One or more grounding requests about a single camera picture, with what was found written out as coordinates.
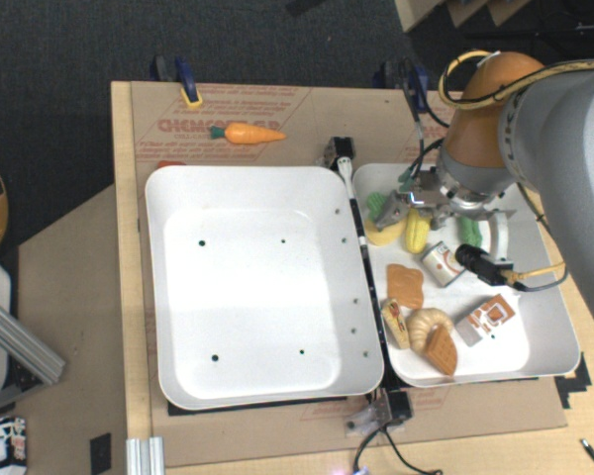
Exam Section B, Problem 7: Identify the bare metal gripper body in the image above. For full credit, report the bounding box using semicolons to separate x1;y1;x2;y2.
397;167;518;221

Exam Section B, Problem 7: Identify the green leafy toy vegetable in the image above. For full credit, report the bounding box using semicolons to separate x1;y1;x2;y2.
366;191;390;223

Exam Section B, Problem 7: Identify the pale yellow round toy food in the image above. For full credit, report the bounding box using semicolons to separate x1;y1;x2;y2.
364;218;407;248

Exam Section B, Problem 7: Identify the yellow corn cob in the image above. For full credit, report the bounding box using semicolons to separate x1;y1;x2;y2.
404;207;433;255

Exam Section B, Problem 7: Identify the thin black and white rod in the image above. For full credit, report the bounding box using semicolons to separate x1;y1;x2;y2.
336;155;393;391

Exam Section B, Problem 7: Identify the small white can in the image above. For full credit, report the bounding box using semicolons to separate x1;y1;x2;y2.
420;240;467;288

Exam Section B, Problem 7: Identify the orange toy bread slice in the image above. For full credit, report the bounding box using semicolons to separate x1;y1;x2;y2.
386;263;426;311

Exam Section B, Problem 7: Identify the tan croissant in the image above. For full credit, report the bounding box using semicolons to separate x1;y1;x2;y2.
405;307;455;355

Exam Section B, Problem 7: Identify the white and orange carton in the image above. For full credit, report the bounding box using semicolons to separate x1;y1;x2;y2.
453;293;519;348

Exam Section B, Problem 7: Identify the yellow pizza slice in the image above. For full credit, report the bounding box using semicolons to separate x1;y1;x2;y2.
379;298;412;351

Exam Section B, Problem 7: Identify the orange waffle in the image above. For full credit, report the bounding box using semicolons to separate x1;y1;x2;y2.
423;324;459;377

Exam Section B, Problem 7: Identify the brown cardboard board red print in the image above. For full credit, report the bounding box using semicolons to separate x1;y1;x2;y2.
128;80;571;468

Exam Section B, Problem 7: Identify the white plastic tray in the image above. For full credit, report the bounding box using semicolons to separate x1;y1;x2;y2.
350;161;582;389
144;164;385;411

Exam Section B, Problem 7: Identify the orange carrot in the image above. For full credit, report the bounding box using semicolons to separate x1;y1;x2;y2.
208;121;288;146

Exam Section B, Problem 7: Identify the black and white carton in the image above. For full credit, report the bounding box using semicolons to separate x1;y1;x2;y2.
0;415;29;470

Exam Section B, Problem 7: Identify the black cylinder on white bracket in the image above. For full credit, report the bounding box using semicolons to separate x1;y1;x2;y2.
453;209;519;287

